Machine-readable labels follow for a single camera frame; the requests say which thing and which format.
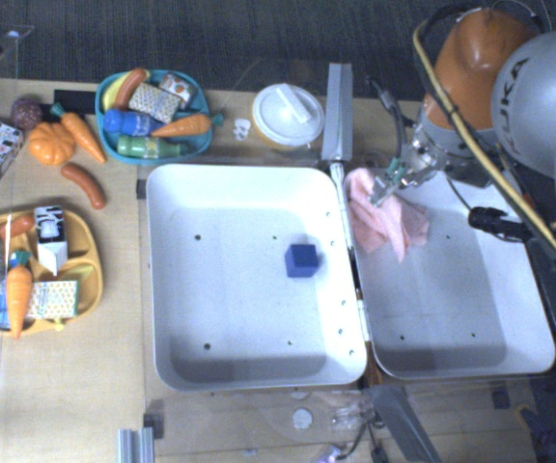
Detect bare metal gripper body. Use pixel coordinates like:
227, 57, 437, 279
387, 133, 448, 191

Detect pink cloth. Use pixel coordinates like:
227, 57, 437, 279
344, 167, 431, 264

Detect thin black and white rod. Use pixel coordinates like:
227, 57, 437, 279
329, 161, 372, 344

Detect blue cube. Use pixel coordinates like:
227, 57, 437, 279
284, 243, 320, 280

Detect yellow bowl with white lid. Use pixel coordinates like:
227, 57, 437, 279
251, 82, 326, 151

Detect white plastic tray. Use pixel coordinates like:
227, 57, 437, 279
145, 163, 369, 394
343, 164, 556, 381

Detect blue divided plate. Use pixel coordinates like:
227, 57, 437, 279
95, 68, 213, 166

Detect orange carrot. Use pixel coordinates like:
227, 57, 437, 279
151, 112, 224, 140
5, 250, 35, 341
49, 102, 108, 165

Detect clear plastic bottle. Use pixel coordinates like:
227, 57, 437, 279
329, 400, 376, 434

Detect white can with orange print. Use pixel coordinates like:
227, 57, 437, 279
157, 73, 198, 111

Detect green bottle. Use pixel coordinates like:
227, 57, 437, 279
116, 134, 188, 160

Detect white round disc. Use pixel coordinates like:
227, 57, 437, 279
292, 407, 315, 430

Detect yellow patterned carton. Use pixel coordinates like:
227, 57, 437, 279
25, 280, 81, 320
127, 82, 183, 125

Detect blue bottle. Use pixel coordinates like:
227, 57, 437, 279
0, 277, 14, 331
102, 108, 164, 136

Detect orange sausage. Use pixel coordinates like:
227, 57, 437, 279
114, 68, 150, 111
60, 162, 108, 211
0, 214, 37, 241

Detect yellow banana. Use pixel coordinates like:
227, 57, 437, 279
100, 70, 138, 113

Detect yellow divided plate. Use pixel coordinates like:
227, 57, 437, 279
0, 209, 104, 339

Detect orange pumpkin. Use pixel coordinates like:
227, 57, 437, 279
27, 121, 78, 167

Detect purple grapes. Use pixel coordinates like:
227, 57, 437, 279
9, 97, 43, 131

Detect black cylinder on white bracket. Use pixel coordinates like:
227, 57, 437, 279
467, 205, 534, 244

